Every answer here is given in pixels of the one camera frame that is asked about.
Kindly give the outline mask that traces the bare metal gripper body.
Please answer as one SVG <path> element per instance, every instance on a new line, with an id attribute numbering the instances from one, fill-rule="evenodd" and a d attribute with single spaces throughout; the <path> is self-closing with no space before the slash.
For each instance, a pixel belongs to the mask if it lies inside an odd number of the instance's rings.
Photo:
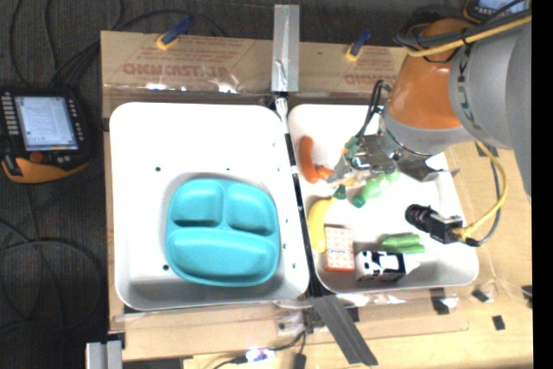
<path id="1" fill-rule="evenodd" d="M 402 154 L 401 145 L 380 132 L 351 137 L 345 144 L 345 157 L 358 171 L 394 172 Z"/>

